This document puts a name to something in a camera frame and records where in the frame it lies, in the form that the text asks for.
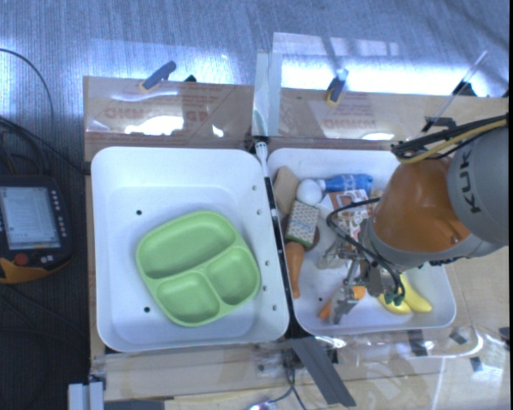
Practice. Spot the white plastic tray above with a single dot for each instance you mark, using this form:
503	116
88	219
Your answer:
367	320
124	271

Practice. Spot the green patterned carton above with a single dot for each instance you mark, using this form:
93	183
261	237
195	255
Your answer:
302	222

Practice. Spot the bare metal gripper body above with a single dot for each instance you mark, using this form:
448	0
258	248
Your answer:
374	278

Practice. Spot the orange and white packet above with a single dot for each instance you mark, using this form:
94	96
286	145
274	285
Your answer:
350	218

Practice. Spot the thin black and white rod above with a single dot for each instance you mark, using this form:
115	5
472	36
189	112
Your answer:
275	212

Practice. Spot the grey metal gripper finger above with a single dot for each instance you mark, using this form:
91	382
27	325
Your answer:
341	310
349	291

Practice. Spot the green divided plate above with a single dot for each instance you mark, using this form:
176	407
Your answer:
192	246

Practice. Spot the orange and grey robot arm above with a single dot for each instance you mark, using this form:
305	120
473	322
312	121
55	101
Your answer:
419	212

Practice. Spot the small orange carrot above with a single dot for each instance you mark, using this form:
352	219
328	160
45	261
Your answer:
359	293

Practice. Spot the white ball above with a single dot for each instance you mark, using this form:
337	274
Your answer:
310	191

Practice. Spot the brown cardboard board red print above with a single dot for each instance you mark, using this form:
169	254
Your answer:
235	113

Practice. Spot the tan toy bread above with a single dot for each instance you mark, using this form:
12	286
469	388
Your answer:
284	188

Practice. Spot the blue bottle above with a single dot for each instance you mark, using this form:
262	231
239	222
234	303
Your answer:
346	183

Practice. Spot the yellow banana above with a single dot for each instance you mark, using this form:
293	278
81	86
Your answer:
416	299

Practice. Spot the large orange carrot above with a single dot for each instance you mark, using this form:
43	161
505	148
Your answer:
295	263

